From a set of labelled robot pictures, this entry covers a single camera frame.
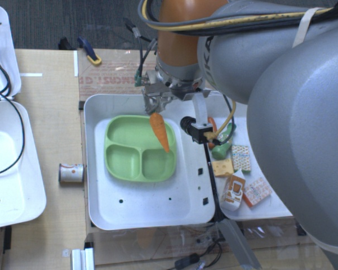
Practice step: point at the thin black rod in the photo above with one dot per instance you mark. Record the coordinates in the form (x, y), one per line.
(213, 179)

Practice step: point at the white plastic tray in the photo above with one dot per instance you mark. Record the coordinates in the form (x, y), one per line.
(146, 204)
(259, 211)

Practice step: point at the white and orange carton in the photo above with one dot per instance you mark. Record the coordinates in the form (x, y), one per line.
(233, 193)

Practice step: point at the brown cardboard board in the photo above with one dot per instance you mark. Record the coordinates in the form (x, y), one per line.
(112, 79)

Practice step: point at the orange patterned box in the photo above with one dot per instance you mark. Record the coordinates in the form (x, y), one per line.
(257, 192)

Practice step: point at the orange sausage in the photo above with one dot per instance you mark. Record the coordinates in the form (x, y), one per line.
(212, 121)

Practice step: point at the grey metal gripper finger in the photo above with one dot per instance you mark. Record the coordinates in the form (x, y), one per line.
(162, 105)
(150, 105)

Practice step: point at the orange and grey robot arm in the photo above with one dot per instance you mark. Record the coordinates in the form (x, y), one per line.
(270, 66)

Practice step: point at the orange and white packet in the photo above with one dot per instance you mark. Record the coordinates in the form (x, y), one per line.
(241, 159)

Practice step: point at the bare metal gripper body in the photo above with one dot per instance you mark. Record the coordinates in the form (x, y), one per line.
(174, 88)

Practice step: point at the orange carrot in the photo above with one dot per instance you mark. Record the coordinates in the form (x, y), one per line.
(159, 128)

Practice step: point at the green bottle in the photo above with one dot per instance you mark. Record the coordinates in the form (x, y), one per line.
(221, 150)

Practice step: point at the white and orange can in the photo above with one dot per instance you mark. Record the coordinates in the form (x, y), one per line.
(71, 173)

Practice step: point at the black cylinder on white bracket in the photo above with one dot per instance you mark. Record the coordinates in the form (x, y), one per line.
(198, 132)

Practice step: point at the yellow cheese wedge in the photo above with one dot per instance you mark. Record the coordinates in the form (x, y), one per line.
(222, 168)

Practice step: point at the green divided plate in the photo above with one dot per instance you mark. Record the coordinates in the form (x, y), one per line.
(124, 150)

